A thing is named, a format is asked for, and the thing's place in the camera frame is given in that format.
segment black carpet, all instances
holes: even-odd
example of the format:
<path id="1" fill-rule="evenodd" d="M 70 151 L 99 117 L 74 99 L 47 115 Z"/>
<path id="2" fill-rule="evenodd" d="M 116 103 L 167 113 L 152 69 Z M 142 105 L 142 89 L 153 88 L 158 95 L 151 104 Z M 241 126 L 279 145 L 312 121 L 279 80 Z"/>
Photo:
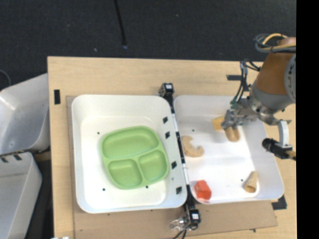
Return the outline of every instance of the black carpet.
<path id="1" fill-rule="evenodd" d="M 16 84 L 47 56 L 263 61 L 260 33 L 296 36 L 297 0 L 0 0 L 0 70 Z M 7 81 L 0 74 L 0 89 Z"/>

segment white tray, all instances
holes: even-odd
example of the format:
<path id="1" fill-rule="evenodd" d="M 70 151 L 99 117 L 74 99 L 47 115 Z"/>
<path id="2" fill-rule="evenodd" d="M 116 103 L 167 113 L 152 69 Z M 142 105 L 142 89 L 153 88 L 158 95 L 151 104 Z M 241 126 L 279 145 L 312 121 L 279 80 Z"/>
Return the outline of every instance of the white tray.
<path id="1" fill-rule="evenodd" d="M 202 157 L 185 157 L 193 196 L 203 204 L 278 199 L 284 185 L 273 154 L 262 147 L 267 134 L 260 120 L 239 127 L 241 139 L 227 140 L 225 132 L 215 131 L 211 120 L 226 114 L 233 97 L 179 96 L 174 101 L 180 135 L 203 146 Z M 243 183 L 257 171 L 257 191 L 247 193 Z M 198 199 L 194 185 L 206 180 L 212 191 L 210 200 Z"/>
<path id="2" fill-rule="evenodd" d="M 72 103 L 72 127 L 76 198 L 89 213 L 176 208 L 187 197 L 185 179 L 166 100 L 157 96 L 82 95 Z M 169 172 L 165 179 L 137 189 L 116 187 L 107 176 L 100 153 L 104 134 L 144 125 L 160 137 L 167 152 Z"/>

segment wooden board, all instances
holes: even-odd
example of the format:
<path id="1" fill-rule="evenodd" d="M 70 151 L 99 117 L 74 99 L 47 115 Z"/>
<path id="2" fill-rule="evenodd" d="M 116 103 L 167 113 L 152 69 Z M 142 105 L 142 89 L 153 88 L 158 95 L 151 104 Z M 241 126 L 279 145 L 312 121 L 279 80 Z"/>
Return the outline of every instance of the wooden board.
<path id="1" fill-rule="evenodd" d="M 169 221 L 180 215 L 179 208 L 90 215 L 77 206 L 72 194 L 66 98 L 82 94 L 154 95 L 163 82 L 174 84 L 176 96 L 232 96 L 239 82 L 227 81 L 226 74 L 240 74 L 239 62 L 49 57 L 48 74 L 55 236 L 77 239 L 88 238 L 88 235 L 96 238 L 106 235 L 110 238 L 174 237 L 176 232 L 169 230 Z M 255 78 L 256 74 L 251 72 L 248 81 L 252 83 Z M 60 103 L 54 95 L 57 90 Z M 280 115 L 293 119 L 290 135 L 295 147 L 295 106 Z M 277 131 L 276 127 L 267 128 L 273 138 Z M 296 238 L 296 163 L 278 160 L 278 166 L 286 187 L 287 210 L 274 214 L 269 201 L 199 205 L 203 222 L 199 229 L 187 235 L 210 238 L 199 235 L 218 233 L 214 237 L 249 238 L 253 236 L 251 231 L 219 233 L 272 227 L 258 230 L 259 238 Z"/>

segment tan toy object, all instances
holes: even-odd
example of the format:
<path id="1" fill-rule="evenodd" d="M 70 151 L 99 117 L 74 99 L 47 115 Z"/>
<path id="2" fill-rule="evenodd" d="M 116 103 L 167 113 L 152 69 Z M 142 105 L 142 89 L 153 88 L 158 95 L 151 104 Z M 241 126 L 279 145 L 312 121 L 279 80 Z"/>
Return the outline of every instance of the tan toy object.
<path id="1" fill-rule="evenodd" d="M 190 157 L 201 157 L 204 154 L 204 149 L 202 146 L 199 146 L 198 148 L 195 148 L 190 141 L 192 141 L 193 138 L 185 135 L 181 138 L 184 154 L 186 156 Z"/>
<path id="2" fill-rule="evenodd" d="M 257 190 L 258 174 L 256 171 L 252 171 L 244 184 L 244 189 L 249 193 L 254 193 Z"/>
<path id="3" fill-rule="evenodd" d="M 218 117 L 212 119 L 211 122 L 213 123 L 215 130 L 223 130 L 221 124 L 224 121 L 224 117 Z M 233 129 L 231 126 L 225 129 L 225 134 L 227 139 L 232 142 L 237 142 L 240 139 L 240 134 L 237 128 Z"/>

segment green plate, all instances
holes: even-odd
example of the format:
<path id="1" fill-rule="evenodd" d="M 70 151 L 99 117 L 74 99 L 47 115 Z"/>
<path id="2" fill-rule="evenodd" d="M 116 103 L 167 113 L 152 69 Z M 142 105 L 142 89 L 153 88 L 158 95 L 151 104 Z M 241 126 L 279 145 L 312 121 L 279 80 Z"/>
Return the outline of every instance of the green plate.
<path id="1" fill-rule="evenodd" d="M 168 174 L 164 146 L 147 126 L 120 129 L 103 136 L 101 152 L 106 171 L 121 189 L 134 189 L 160 181 Z"/>

